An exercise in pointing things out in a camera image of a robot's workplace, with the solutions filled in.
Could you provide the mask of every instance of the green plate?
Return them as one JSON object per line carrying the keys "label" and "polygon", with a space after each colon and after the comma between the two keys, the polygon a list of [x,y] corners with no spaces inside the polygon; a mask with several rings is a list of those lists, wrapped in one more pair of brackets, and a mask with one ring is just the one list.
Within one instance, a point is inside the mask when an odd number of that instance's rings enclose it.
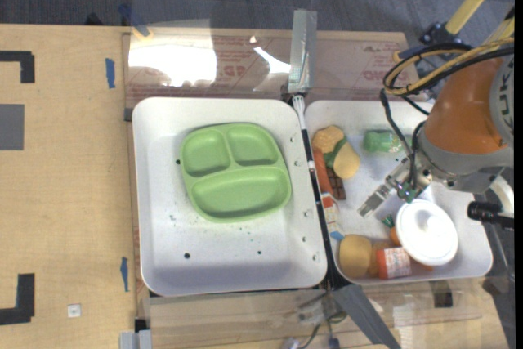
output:
{"label": "green plate", "polygon": [[273,136],[252,123],[200,128],[182,142],[181,170],[194,209],[219,222],[282,208],[291,182]]}

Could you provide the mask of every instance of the wooden table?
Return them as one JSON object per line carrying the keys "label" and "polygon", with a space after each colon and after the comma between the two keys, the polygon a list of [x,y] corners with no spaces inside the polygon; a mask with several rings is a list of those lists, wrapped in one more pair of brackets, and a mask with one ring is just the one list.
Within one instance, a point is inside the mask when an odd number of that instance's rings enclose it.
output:
{"label": "wooden table", "polygon": [[[117,348],[119,334],[134,329],[135,255],[123,120],[122,38],[128,32],[0,25],[0,51],[31,51],[35,57],[35,83],[20,82],[19,63],[0,62],[0,105],[23,105],[25,117],[23,150],[0,150],[0,245],[6,255],[0,263],[1,309],[15,307],[18,275],[34,274],[34,316],[28,323],[0,325],[2,347]],[[492,298],[481,280],[469,284],[479,317],[397,324],[392,331],[404,348],[507,347]],[[355,330],[338,337],[343,347],[381,347],[369,345]],[[324,343],[322,329],[310,347]]]}

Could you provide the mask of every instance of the white plastic tray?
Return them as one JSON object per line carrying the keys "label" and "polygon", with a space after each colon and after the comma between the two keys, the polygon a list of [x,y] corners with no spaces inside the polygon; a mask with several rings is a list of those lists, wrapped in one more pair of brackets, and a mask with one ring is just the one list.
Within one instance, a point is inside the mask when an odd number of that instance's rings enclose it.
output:
{"label": "white plastic tray", "polygon": [[[255,123],[278,143],[292,196],[281,210],[216,223],[190,203],[176,163],[184,137],[218,123]],[[282,101],[149,98],[132,114],[141,273],[162,296],[309,288],[327,271],[299,121]]]}
{"label": "white plastic tray", "polygon": [[[418,123],[426,117],[406,102],[391,102],[392,116],[404,134],[412,134]],[[385,111],[378,101],[316,101],[305,111],[306,125],[311,138],[314,133],[329,125],[339,126],[347,135],[355,151],[360,155],[359,171],[343,182],[346,200],[338,201],[340,224],[345,234],[364,235],[371,240],[388,239],[388,227],[381,220],[391,213],[396,215],[404,201],[392,193],[375,213],[362,218],[357,209],[369,195],[378,188],[405,154],[369,153],[363,149],[364,133],[372,129],[391,129]],[[337,269],[350,282],[357,284],[390,284],[424,280],[447,280],[471,278],[485,275],[491,268],[493,255],[484,227],[478,221],[467,216],[467,206],[474,200],[472,194],[448,190],[441,184],[434,183],[420,195],[442,207],[451,217],[458,231],[458,253],[444,266],[427,271],[420,266],[413,266],[413,274],[392,280],[377,278],[349,278],[339,269],[339,242],[331,239]]]}

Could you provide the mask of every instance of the black corner marker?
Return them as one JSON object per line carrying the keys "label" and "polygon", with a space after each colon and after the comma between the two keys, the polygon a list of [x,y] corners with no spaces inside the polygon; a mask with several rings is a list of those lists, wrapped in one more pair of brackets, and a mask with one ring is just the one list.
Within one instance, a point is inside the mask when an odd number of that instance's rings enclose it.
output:
{"label": "black corner marker", "polygon": [[0,61],[20,63],[20,83],[34,83],[34,55],[31,51],[0,51]]}
{"label": "black corner marker", "polygon": [[29,323],[34,316],[34,274],[18,274],[16,305],[0,309],[0,325]]}

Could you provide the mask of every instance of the gray square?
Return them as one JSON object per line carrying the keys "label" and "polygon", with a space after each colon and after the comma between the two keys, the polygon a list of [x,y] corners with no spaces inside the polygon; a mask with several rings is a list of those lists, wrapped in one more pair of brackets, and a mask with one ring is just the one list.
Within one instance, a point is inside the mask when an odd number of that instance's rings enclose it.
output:
{"label": "gray square", "polygon": [[0,150],[24,149],[24,107],[0,104]]}

